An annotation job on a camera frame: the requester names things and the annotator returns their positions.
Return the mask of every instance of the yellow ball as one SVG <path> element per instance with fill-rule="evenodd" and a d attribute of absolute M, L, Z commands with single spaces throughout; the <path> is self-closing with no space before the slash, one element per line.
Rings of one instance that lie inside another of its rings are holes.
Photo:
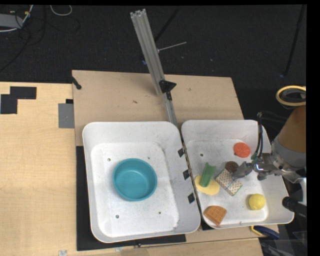
<path fill-rule="evenodd" d="M 249 197 L 249 206 L 252 210 L 260 210 L 266 204 L 266 199 L 262 194 L 253 194 Z"/>

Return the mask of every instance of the sponge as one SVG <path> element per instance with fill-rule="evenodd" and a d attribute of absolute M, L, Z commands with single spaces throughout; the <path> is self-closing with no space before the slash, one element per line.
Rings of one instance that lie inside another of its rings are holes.
<path fill-rule="evenodd" d="M 216 170 L 215 166 L 211 166 L 207 162 L 205 163 L 201 181 L 200 181 L 200 186 L 204 188 L 208 187 L 208 185 L 210 184 L 210 180 L 214 175 L 215 170 Z"/>
<path fill-rule="evenodd" d="M 216 182 L 229 193 L 229 195 L 234 196 L 238 190 L 243 186 L 240 181 L 233 180 L 231 173 L 224 169 L 216 178 Z"/>

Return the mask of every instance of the blue bowl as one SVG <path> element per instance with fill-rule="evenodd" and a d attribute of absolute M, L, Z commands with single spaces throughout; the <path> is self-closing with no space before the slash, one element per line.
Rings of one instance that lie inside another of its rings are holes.
<path fill-rule="evenodd" d="M 147 162 L 129 158 L 121 161 L 113 171 L 112 181 L 119 195 L 128 201 L 141 201 L 156 190 L 155 170 Z"/>

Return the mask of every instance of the brown object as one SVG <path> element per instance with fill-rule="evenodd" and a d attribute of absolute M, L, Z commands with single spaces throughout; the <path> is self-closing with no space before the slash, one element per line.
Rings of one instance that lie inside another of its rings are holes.
<path fill-rule="evenodd" d="M 297 106 L 278 135 L 285 148 L 305 153 L 307 151 L 307 106 Z"/>
<path fill-rule="evenodd" d="M 235 161 L 228 161 L 224 166 L 224 168 L 231 174 L 235 173 L 238 167 L 239 165 Z"/>
<path fill-rule="evenodd" d="M 220 225 L 226 213 L 227 210 L 225 208 L 218 205 L 212 205 L 205 209 L 203 214 L 215 224 Z"/>
<path fill-rule="evenodd" d="M 244 142 L 238 142 L 233 146 L 234 153 L 240 158 L 250 156 L 250 147 Z"/>

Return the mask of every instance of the waffle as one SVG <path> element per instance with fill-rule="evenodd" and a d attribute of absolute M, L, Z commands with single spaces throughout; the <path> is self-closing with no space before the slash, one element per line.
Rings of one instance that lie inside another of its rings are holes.
<path fill-rule="evenodd" d="M 218 205 L 212 205 L 209 206 L 204 211 L 204 216 L 206 216 L 210 221 L 214 222 L 218 226 L 224 219 L 225 215 L 227 213 L 227 210 L 221 206 Z"/>

